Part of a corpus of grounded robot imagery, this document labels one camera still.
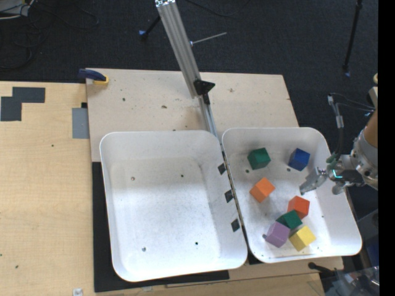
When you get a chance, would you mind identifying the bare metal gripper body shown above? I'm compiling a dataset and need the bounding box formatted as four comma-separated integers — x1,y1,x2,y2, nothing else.
327,154,379,192

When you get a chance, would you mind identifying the white plastic tray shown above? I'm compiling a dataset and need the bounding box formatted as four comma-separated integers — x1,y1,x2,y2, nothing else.
99,129,249,283
221,126,363,264

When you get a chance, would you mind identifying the purple cube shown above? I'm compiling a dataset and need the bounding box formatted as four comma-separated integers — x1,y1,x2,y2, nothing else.
264,221,291,249

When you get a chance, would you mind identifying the blue cube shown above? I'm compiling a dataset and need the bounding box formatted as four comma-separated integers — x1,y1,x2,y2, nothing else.
287,147,312,172

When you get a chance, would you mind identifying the yellow cube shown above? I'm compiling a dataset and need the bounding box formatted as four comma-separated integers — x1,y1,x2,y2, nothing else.
288,224,317,252

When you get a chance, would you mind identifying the pale wood board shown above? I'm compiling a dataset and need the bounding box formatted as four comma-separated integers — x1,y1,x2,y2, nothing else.
85,68,344,289

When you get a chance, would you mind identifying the green cube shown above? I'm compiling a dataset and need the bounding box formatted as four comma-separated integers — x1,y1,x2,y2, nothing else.
246,147,272,171
275,210,304,231

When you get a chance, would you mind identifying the orange cube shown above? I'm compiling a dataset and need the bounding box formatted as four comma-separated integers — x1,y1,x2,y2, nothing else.
249,177,277,204

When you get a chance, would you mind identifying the red cube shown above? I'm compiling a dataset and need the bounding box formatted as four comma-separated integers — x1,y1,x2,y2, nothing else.
286,195,311,220

